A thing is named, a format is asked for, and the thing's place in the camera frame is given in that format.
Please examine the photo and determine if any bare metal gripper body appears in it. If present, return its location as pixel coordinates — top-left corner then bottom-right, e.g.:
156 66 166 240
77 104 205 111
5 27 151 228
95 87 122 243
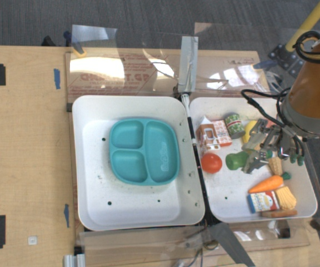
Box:
268 124 298 159

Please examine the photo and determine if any yellow banana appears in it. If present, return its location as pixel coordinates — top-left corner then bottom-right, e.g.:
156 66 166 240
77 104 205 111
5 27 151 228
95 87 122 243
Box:
242 120 258 145

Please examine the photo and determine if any orange carrot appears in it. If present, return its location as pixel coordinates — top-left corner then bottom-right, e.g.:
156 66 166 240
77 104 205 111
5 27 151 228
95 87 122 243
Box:
248 171 292 194

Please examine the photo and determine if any green and white can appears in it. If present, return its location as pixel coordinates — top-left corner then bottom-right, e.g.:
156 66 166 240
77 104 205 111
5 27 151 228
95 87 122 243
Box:
223 113 246 140

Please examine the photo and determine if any orange and white packet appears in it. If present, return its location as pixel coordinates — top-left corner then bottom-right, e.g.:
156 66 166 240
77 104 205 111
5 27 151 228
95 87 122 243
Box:
212 119 233 147

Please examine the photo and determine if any white plastic tray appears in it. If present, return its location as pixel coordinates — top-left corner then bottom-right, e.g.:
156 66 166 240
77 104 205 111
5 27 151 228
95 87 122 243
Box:
71 95 206 231
189 97 318 224

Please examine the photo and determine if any blue red white carton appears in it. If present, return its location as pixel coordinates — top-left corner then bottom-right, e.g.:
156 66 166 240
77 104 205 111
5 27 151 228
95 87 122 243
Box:
247 190 281 214

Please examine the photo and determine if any yellow waffle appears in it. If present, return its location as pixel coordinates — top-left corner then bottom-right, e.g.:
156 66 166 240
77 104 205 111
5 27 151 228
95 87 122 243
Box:
274 186 298 211

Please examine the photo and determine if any red tomato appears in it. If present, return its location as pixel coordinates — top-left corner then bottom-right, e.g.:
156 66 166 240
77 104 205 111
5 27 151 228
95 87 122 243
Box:
201 152 223 175

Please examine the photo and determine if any brown and white carton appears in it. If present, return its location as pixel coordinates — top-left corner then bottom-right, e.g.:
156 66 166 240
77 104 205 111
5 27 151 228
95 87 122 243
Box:
195 115 222 157

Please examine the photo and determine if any thin black and white rod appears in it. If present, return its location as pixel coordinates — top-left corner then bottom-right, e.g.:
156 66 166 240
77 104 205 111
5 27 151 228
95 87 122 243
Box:
180 93 214 225

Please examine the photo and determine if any blue divided plate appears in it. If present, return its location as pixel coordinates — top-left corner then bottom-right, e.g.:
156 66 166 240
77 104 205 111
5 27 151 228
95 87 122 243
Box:
109 117 181 186

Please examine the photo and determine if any brown cardboard board red print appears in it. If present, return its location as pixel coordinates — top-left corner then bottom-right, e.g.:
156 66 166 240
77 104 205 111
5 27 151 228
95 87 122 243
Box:
65 50 311 250

